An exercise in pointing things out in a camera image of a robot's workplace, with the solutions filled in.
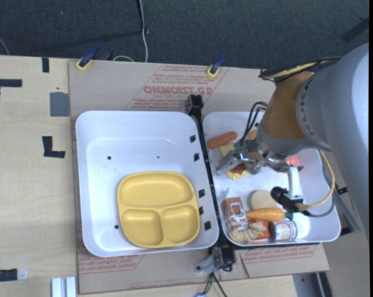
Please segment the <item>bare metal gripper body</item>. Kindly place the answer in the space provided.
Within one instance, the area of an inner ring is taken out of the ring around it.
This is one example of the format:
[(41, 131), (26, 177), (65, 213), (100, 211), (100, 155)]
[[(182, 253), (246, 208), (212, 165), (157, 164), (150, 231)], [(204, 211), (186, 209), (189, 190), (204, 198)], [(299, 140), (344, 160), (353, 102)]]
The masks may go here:
[(266, 166), (278, 173), (285, 173), (290, 168), (296, 168), (298, 171), (304, 168), (302, 165), (291, 164), (290, 156), (269, 151), (268, 147), (257, 139), (238, 140), (234, 144), (234, 156), (242, 163), (248, 164), (250, 168)]

